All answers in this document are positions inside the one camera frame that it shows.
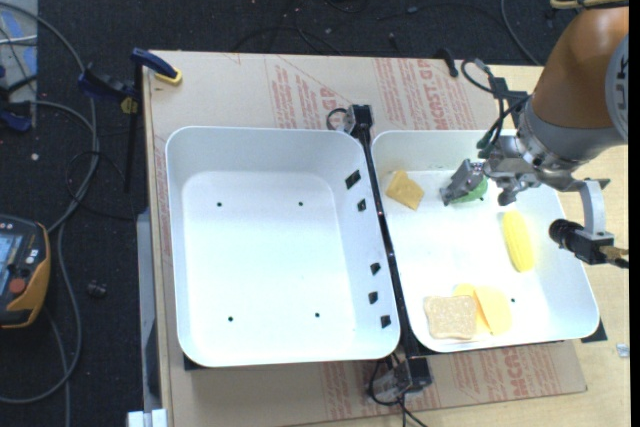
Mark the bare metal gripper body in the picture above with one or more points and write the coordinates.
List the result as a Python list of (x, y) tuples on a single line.
[(515, 162)]

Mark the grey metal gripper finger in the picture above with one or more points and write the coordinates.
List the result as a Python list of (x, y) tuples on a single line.
[(462, 182), (511, 194)]

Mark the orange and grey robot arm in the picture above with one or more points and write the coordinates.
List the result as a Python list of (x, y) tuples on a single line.
[(575, 65)]

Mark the green round toy vegetable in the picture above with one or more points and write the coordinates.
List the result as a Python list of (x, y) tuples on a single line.
[(475, 194)]

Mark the yellow corn cob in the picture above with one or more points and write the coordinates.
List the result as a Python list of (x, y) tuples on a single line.
[(518, 242)]

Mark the yellow cheese wedge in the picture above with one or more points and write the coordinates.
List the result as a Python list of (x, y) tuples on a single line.
[(404, 191)]

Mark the white plastic tray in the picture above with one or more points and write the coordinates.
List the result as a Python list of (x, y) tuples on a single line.
[(260, 255), (450, 250)]

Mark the thin black rod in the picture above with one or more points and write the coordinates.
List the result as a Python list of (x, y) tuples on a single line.
[(387, 240)]

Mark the yellow oval slice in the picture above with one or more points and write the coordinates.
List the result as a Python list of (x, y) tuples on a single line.
[(465, 290), (495, 310)]

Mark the tan bread slice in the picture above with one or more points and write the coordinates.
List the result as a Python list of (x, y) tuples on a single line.
[(450, 317)]

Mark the brown cardboard board red print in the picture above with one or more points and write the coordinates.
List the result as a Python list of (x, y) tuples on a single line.
[(280, 90)]

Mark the black cylinder on white bracket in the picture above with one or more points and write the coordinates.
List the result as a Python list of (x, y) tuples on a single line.
[(592, 210)]

